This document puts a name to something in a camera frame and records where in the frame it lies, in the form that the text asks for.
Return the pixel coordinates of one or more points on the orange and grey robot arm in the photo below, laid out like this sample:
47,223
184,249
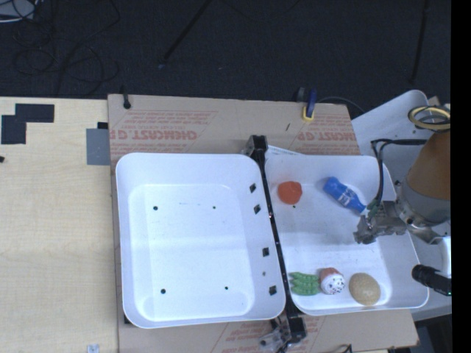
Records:
430,167

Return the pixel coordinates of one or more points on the red and white toy strawberry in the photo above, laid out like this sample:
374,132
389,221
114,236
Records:
332,281

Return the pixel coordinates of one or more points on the black cylinder on white bracket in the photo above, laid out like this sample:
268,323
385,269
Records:
431,278

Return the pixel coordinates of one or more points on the thin black and white rod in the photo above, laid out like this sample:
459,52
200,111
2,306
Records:
273,230

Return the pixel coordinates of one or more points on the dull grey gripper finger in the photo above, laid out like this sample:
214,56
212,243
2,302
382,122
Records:
362,237
366,221

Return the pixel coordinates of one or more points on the white plastic tray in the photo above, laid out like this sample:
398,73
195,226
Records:
331,241
191,248

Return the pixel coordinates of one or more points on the blue bottle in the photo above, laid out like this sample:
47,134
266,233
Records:
342,194

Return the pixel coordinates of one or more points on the brown cardboard board red print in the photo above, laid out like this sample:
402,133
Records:
221,127

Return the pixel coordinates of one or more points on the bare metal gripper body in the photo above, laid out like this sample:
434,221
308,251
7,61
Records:
391,222

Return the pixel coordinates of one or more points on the beige oval toy potato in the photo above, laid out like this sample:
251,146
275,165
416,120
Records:
364,289

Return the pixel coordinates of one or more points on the orange round toy fruit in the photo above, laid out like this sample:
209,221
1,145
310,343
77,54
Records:
290,192

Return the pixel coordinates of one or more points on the green pea pods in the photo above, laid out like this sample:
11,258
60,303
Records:
303,284

